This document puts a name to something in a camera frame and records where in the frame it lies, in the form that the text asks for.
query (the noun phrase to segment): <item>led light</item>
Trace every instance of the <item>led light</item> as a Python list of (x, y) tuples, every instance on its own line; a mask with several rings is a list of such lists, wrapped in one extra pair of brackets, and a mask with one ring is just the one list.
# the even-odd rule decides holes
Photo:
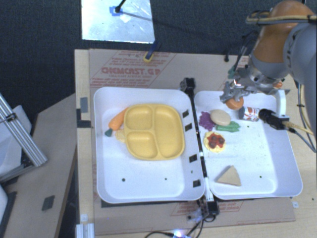
[(234, 84), (235, 84), (235, 85), (237, 85), (237, 86), (241, 86), (241, 84), (238, 84), (238, 83), (237, 83), (237, 81), (236, 81), (235, 79), (233, 80), (233, 82), (234, 82)]
[(176, 231), (174, 231), (174, 237), (181, 238), (181, 237), (183, 237), (183, 235), (179, 230), (176, 230)]

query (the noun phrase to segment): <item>yellow divided plate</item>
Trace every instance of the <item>yellow divided plate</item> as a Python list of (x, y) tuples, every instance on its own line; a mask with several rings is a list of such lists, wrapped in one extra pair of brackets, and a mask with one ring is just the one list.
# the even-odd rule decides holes
[(124, 134), (129, 152), (142, 160), (170, 160), (185, 148), (182, 121), (168, 105), (140, 104), (124, 116)]

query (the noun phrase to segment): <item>white tray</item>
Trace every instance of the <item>white tray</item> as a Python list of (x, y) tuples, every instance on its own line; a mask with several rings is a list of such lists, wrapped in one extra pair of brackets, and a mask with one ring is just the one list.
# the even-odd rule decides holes
[[(201, 112), (222, 109), (241, 126), (238, 132), (217, 131), (226, 140), (221, 153), (208, 151), (203, 144), (205, 163), (212, 193), (220, 199), (296, 196), (302, 191), (302, 180), (287, 131), (275, 130), (261, 120), (238, 119), (238, 111), (230, 110), (220, 100), (222, 92), (202, 91), (195, 96), (197, 119)], [(276, 111), (276, 100), (265, 94), (244, 97), (244, 106)], [(200, 126), (201, 140), (206, 129)], [(234, 165), (241, 186), (215, 182), (221, 172)]]
[[(144, 103), (174, 107), (182, 118), (185, 149), (168, 161), (144, 161), (133, 157), (124, 143), (104, 132), (109, 121), (124, 108)], [(187, 201), (200, 198), (205, 191), (191, 103), (179, 90), (104, 87), (94, 95), (97, 154), (97, 190), (109, 203), (147, 201)], [(189, 157), (197, 155), (196, 161)]]

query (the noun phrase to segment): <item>metal plate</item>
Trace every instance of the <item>metal plate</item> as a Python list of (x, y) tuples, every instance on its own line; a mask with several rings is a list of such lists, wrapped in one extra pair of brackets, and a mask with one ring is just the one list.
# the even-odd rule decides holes
[(84, 40), (153, 43), (150, 0), (127, 0), (121, 13), (114, 8), (122, 0), (82, 0)]

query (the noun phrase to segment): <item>toy can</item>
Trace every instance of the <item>toy can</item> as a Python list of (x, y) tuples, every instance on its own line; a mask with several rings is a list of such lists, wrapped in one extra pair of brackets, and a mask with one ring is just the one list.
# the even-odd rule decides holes
[(239, 109), (239, 119), (248, 121), (258, 121), (259, 120), (258, 108), (242, 107)]

